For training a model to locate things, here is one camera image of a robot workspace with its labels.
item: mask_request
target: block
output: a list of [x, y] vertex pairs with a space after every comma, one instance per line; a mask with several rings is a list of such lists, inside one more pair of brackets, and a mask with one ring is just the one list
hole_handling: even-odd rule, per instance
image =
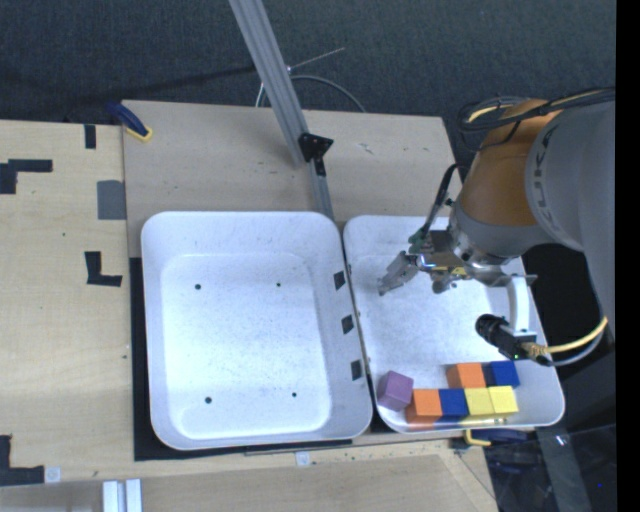
[[480, 363], [458, 363], [447, 368], [450, 388], [484, 388], [487, 386]]
[[409, 425], [433, 425], [442, 417], [439, 390], [414, 389], [404, 414]]
[[497, 417], [488, 388], [465, 388], [464, 395], [469, 408], [467, 419], [481, 420]]
[[504, 418], [518, 412], [516, 395], [511, 386], [491, 386], [487, 389], [496, 415]]
[[400, 411], [411, 403], [413, 379], [400, 373], [389, 371], [378, 383], [378, 405]]
[[492, 361], [482, 365], [487, 386], [511, 386], [517, 388], [520, 378], [513, 361]]
[[456, 423], [469, 416], [464, 389], [440, 389], [440, 407], [442, 417], [438, 423]]

